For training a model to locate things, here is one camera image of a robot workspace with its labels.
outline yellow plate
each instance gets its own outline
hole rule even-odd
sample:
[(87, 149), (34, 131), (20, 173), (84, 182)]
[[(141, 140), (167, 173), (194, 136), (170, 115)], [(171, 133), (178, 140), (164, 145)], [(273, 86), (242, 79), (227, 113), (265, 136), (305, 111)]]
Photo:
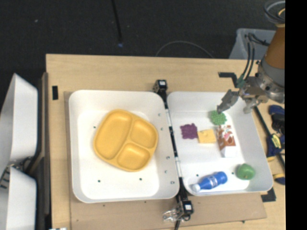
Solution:
[(151, 123), (120, 109), (106, 115), (94, 137), (99, 158), (130, 172), (148, 164), (157, 144), (158, 132)]

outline wooden table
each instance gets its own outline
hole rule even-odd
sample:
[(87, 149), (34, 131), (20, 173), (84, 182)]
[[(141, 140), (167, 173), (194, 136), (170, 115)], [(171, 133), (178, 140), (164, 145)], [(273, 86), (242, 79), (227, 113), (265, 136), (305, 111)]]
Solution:
[[(173, 223), (162, 222), (162, 212), (174, 205), (174, 199), (89, 206), (73, 197), (68, 172), (64, 92), (80, 89), (151, 91), (157, 79), (167, 80), (168, 93), (226, 92), (234, 89), (232, 80), (220, 78), (218, 72), (233, 72), (238, 76), (246, 61), (49, 54), (46, 56), (46, 64), (46, 140), (49, 141), (50, 152), (52, 227), (72, 230), (173, 229)], [(269, 128), (271, 117), (267, 108), (270, 104), (276, 103), (269, 101), (259, 106)], [(265, 133), (253, 115), (265, 149)], [(283, 173), (277, 159), (270, 162), (270, 167), (272, 174)], [(187, 230), (285, 229), (285, 186), (274, 182), (273, 188), (277, 200), (267, 203), (262, 202), (260, 193), (191, 197), (195, 213), (190, 221), (181, 226)]]

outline black floor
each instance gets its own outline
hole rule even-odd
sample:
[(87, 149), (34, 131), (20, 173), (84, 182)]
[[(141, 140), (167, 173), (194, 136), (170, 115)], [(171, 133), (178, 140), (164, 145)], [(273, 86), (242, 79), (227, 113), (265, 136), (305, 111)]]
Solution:
[[(0, 0), (0, 107), (14, 72), (36, 85), (46, 53), (228, 58), (238, 28), (275, 29), (267, 1)], [(173, 41), (208, 52), (184, 43), (159, 51)]]

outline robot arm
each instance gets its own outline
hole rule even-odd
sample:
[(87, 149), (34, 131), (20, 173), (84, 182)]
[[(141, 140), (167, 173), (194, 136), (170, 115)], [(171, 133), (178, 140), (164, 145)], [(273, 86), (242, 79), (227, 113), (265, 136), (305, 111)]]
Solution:
[(277, 30), (266, 54), (258, 65), (258, 72), (254, 77), (250, 77), (248, 73), (244, 80), (245, 73), (241, 75), (238, 81), (239, 91), (228, 90), (222, 98), (222, 103), (217, 106), (219, 114), (233, 106), (239, 97), (247, 104), (243, 110), (244, 113), (250, 113), (254, 106), (266, 103), (269, 99), (281, 104), (284, 103), (285, 19), (281, 18), (281, 13), (285, 12), (285, 8), (277, 12), (278, 16), (272, 16), (269, 12), (272, 7), (282, 3), (285, 4), (285, 1), (275, 2), (265, 7), (266, 16), (276, 24)]

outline white bottle cap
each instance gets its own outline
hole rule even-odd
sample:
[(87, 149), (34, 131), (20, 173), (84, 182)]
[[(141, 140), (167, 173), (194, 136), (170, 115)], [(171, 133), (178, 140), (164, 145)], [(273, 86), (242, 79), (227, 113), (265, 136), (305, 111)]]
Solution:
[(199, 192), (201, 190), (201, 187), (198, 184), (192, 185), (192, 190), (195, 192)]

